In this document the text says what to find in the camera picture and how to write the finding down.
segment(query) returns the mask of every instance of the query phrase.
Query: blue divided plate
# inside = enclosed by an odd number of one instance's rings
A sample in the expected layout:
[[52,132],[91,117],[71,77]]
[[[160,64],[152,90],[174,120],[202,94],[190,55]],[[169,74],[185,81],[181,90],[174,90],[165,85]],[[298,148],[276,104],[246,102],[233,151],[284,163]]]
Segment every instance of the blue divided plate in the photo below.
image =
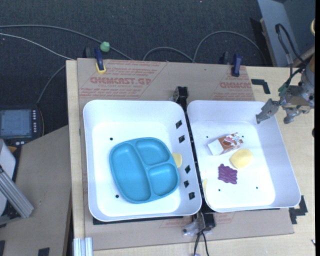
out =
[[131,203],[166,197],[180,182],[171,152],[157,138],[136,138],[117,144],[110,152],[109,163],[116,186]]

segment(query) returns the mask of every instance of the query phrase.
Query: green knob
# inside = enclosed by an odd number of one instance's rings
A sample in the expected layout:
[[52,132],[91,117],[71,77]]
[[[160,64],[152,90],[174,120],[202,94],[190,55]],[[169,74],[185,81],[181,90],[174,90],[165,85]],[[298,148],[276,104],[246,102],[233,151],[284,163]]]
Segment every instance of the green knob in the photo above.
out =
[[104,53],[107,53],[110,51],[110,43],[108,42],[102,42],[100,44],[100,50],[103,51]]

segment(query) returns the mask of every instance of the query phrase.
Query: gray floor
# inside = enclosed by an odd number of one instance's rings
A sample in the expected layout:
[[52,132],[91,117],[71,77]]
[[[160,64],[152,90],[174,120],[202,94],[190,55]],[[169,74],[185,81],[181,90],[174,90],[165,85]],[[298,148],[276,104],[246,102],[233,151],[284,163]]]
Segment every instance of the gray floor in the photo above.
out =
[[[31,40],[72,59],[82,57],[85,47],[93,50],[99,43],[58,28],[3,26],[46,25],[73,30],[107,41],[133,60],[142,60],[157,47],[175,48],[193,58],[205,36],[230,31],[259,45],[268,60],[259,31],[262,15],[256,0],[2,0],[0,17],[0,33]],[[201,44],[195,62],[217,64],[224,52],[229,52],[229,62],[234,53],[239,53],[243,65],[266,65],[248,40],[225,32],[208,37]],[[66,60],[26,40],[1,34],[0,56],[0,104],[7,105],[36,103],[45,84]],[[105,58],[126,57],[111,50]],[[154,51],[145,59],[190,62],[171,50]],[[64,70],[47,87],[39,108],[45,133],[68,123]]]

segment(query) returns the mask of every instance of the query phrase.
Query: wooden table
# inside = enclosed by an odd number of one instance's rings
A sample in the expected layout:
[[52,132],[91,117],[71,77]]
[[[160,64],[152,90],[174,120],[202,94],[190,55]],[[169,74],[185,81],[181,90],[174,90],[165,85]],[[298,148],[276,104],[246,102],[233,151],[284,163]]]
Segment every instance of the wooden table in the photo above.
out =
[[[268,83],[271,94],[265,94],[262,86],[252,85],[256,101],[266,102],[269,98],[278,100],[278,88],[288,79],[289,69],[285,67],[246,67],[250,79],[263,79]],[[72,179],[72,209],[74,237],[84,239],[84,200],[81,164],[81,140],[79,136],[79,94],[77,61],[66,62],[70,160]],[[300,75],[296,75],[291,84],[297,84]],[[215,240],[208,242],[208,251],[211,256],[218,255],[268,255],[268,256],[310,256],[316,254],[316,247],[312,243],[315,239],[315,139],[312,129],[315,127],[314,109],[308,114],[301,114],[290,124],[284,124],[286,113],[280,109],[277,122],[291,161],[301,195],[307,206],[305,216],[297,217],[294,225],[294,234],[250,237],[229,240]],[[96,250],[95,256],[189,256],[194,251],[194,242],[178,243],[157,246]],[[201,241],[197,253],[206,255],[204,243]]]

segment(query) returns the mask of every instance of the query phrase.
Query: blue clamp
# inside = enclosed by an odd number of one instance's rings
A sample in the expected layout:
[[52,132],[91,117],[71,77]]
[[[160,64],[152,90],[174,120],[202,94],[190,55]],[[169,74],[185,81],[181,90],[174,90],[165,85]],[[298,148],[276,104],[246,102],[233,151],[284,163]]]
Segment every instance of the blue clamp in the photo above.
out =
[[104,64],[104,59],[103,59],[101,50],[99,48],[95,47],[94,53],[95,53],[95,58],[96,58],[96,63],[95,63],[96,70],[98,71],[99,74],[104,74],[107,71],[107,69]]
[[242,57],[239,53],[235,53],[233,55],[233,67],[231,68],[231,75],[233,77],[238,77],[240,76],[240,63],[241,63]]

